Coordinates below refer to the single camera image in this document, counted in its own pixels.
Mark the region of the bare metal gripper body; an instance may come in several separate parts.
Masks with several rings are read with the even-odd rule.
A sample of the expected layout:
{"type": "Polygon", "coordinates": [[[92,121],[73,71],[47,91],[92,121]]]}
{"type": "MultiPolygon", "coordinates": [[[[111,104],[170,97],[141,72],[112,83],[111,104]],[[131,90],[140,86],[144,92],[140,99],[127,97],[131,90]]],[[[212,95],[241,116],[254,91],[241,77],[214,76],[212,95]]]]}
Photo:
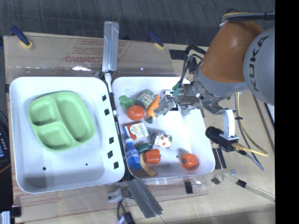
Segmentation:
{"type": "Polygon", "coordinates": [[[201,86],[194,84],[183,84],[174,96],[175,103],[181,107],[181,114],[186,116],[191,113],[191,110],[198,109],[204,116],[204,110],[212,114],[217,114],[220,111],[218,97],[208,93],[201,86]]]}

